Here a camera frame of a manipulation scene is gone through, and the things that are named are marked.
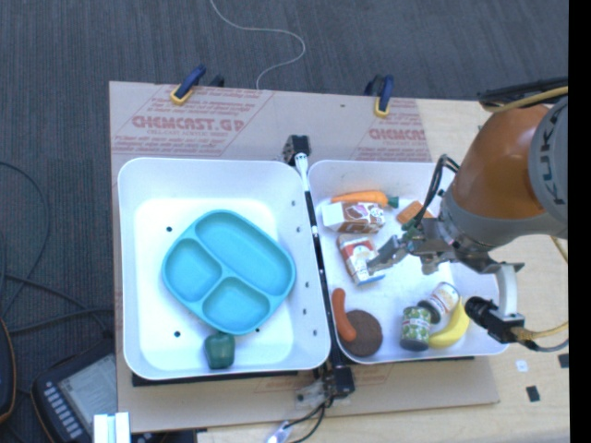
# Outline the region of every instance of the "brown round object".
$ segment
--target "brown round object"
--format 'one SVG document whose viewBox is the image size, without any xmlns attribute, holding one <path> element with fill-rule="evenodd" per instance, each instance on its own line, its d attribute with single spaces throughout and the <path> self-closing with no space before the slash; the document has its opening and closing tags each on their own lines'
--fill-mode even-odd
<svg viewBox="0 0 591 443">
<path fill-rule="evenodd" d="M 352 341 L 341 340 L 341 345 L 355 356 L 365 357 L 374 354 L 383 341 L 379 321 L 364 310 L 347 312 L 347 318 L 356 330 L 357 336 Z"/>
</svg>

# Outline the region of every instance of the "green can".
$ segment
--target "green can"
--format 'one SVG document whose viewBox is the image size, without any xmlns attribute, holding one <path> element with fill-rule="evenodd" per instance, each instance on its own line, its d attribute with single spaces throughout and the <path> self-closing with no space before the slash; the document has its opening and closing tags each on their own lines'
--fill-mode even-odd
<svg viewBox="0 0 591 443">
<path fill-rule="evenodd" d="M 431 313 L 424 306 L 404 309 L 400 346 L 409 351 L 425 351 L 431 329 Z"/>
</svg>

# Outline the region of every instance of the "wooden surface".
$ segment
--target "wooden surface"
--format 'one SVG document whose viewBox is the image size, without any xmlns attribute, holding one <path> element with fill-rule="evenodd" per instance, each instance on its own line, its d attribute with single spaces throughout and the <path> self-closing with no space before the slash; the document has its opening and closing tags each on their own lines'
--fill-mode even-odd
<svg viewBox="0 0 591 443">
<path fill-rule="evenodd" d="M 478 127 L 488 119 L 477 103 L 418 101 L 434 159 L 446 153 L 460 162 Z M 568 319 L 568 265 L 546 236 L 519 238 L 492 254 L 498 261 L 524 262 L 517 275 L 519 312 L 528 329 L 554 328 Z M 562 342 L 568 330 L 539 344 Z M 488 358 L 500 402 L 438 410 L 328 417 L 309 441 L 315 442 L 562 442 L 570 441 L 569 369 L 556 353 L 536 353 L 513 344 Z M 530 401 L 535 387 L 538 401 Z M 304 436 L 315 421 L 297 425 L 290 440 Z M 199 443 L 264 442 L 280 424 L 209 428 Z"/>
</svg>

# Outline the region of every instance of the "white cable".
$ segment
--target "white cable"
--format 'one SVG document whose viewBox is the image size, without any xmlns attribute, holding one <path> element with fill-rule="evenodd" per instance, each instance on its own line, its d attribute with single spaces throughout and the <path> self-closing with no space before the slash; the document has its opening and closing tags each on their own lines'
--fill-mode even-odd
<svg viewBox="0 0 591 443">
<path fill-rule="evenodd" d="M 236 28 L 237 30 L 243 30 L 243 31 L 261 31 L 261 32 L 273 32 L 273 33 L 287 34 L 289 36 L 292 36 L 293 38 L 296 38 L 300 42 L 300 44 L 302 45 L 302 52 L 298 56 L 294 57 L 293 59 L 290 59 L 289 61 L 285 61 L 285 62 L 282 62 L 282 63 L 279 63 L 279 64 L 275 64 L 274 66 L 267 67 L 265 70 L 263 70 L 259 74 L 259 76 L 257 77 L 257 81 L 255 82 L 255 87 L 257 88 L 257 90 L 259 89 L 260 79 L 265 74 L 267 74 L 268 72 L 272 71 L 273 69 L 276 69 L 277 67 L 288 66 L 288 65 L 290 65 L 290 64 L 298 61 L 306 53 L 306 44 L 304 43 L 304 40 L 300 36 L 298 36 L 297 34 L 293 33 L 292 31 L 288 31 L 288 30 L 277 30 L 277 29 L 274 29 L 274 28 L 253 28 L 253 27 L 246 27 L 246 26 L 237 25 L 236 23 L 234 23 L 233 21 L 230 21 L 228 18 L 226 18 L 224 15 L 222 15 L 222 12 L 220 12 L 220 10 L 215 5 L 215 3 L 213 2 L 213 0 L 209 0 L 209 1 L 210 1 L 210 4 L 211 4 L 211 7 L 215 11 L 215 13 L 217 13 L 218 17 L 220 17 L 224 23 L 230 25 L 233 28 Z"/>
</svg>

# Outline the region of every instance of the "black electronic device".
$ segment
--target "black electronic device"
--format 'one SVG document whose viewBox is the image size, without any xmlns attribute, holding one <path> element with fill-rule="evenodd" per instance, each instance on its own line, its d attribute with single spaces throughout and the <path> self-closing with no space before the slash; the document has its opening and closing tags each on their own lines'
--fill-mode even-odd
<svg viewBox="0 0 591 443">
<path fill-rule="evenodd" d="M 17 394 L 15 355 L 4 321 L 0 318 L 0 424 L 12 413 Z"/>
<path fill-rule="evenodd" d="M 117 412 L 115 347 L 99 342 L 38 375 L 31 397 L 43 429 L 53 443 L 91 443 L 96 414 Z M 164 435 L 133 435 L 134 443 L 158 443 Z"/>
</svg>

